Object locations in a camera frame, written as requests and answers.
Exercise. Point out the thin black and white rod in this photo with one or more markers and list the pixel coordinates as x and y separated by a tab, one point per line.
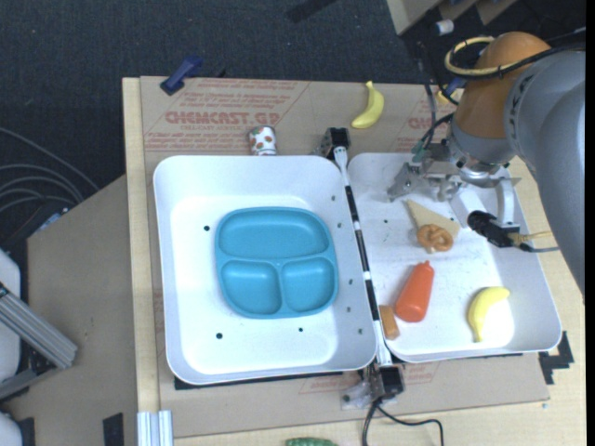
358	230

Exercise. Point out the black cylinder on white bracket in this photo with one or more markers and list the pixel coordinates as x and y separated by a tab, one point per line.
490	228

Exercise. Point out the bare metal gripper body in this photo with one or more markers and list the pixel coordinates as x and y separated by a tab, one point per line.
441	165

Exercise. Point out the orange bottle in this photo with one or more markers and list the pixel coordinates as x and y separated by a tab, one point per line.
415	295

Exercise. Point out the blue divided plate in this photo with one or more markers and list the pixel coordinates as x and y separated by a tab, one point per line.
274	263

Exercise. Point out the brown pretzel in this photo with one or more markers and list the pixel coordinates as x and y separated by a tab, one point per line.
434	239

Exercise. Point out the beige pizza slice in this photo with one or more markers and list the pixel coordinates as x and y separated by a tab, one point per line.
425	214

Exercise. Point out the green toy vegetable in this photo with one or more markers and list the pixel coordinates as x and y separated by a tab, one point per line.
311	442

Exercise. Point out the yellow banana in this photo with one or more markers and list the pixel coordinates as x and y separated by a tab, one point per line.
481	311
372	107

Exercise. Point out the white can with red print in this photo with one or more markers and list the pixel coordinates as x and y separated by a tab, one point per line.
262	141

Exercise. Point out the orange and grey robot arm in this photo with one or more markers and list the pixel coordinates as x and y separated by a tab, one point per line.
548	109

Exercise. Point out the brown bread piece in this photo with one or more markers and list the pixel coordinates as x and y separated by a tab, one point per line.
389	322

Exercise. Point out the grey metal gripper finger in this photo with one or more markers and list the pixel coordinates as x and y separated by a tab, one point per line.
403	181
447	191

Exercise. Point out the small white bottle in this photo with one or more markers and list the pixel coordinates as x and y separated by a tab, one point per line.
445	26

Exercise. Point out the brown cardboard board red print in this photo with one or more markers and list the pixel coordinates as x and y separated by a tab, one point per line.
223	109

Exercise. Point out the white plastic tray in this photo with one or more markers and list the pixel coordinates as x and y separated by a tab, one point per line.
465	267
195	267

